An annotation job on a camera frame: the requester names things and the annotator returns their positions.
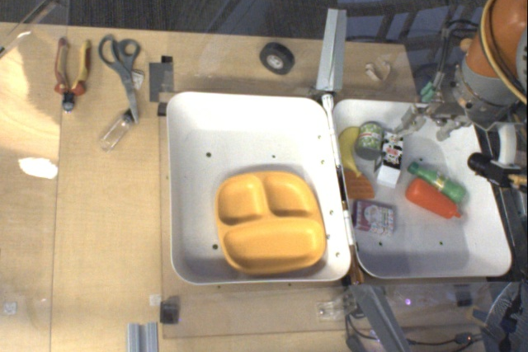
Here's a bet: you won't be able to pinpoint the yellow banana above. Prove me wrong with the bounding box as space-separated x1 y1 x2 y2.
337 125 364 178

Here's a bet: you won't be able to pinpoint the brown biscuit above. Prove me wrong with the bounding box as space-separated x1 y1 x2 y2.
343 170 375 202

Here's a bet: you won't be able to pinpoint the green bottle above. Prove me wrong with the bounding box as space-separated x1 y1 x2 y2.
407 161 469 204

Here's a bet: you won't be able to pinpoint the purple packet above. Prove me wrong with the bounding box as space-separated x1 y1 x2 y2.
352 199 398 237

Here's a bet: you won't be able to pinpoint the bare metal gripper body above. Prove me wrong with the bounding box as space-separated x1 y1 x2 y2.
413 87 490 127

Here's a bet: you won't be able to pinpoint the orange divided plate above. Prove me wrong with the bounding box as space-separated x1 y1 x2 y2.
214 170 328 276

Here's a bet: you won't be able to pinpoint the red and yellow pliers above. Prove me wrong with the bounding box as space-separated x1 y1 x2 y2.
54 36 92 113

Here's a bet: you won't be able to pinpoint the black cylinder on white bracket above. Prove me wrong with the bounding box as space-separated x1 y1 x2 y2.
467 121 523 189

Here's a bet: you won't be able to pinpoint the orange carrot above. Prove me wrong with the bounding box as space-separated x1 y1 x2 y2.
404 177 462 219

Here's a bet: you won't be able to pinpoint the white plastic tray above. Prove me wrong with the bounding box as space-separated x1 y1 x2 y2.
331 98 514 281
165 91 353 286

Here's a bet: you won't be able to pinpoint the green can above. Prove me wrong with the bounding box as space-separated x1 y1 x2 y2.
354 120 385 162

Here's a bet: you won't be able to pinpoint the clear plastic bottle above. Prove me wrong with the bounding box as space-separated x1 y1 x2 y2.
98 110 134 153

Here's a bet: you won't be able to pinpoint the black and white carton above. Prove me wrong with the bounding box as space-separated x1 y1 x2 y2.
375 130 405 190

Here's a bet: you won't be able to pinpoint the grey scissors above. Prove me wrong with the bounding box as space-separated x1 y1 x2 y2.
97 34 143 124

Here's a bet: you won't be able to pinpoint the black tape roll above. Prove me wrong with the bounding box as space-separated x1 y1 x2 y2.
259 41 295 76

